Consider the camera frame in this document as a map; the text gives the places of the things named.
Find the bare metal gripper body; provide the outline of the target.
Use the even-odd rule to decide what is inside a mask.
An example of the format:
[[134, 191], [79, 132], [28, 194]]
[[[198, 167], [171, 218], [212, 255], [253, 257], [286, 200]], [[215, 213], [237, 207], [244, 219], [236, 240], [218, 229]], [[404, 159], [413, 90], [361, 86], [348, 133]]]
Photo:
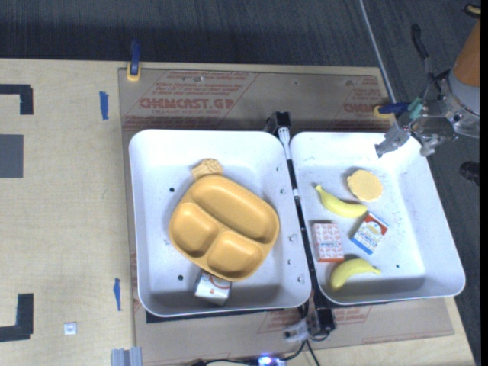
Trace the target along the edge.
[[409, 127], [422, 140], [451, 139], [455, 136], [480, 137], [480, 87], [467, 85], [457, 77], [439, 82], [441, 92], [427, 101]]

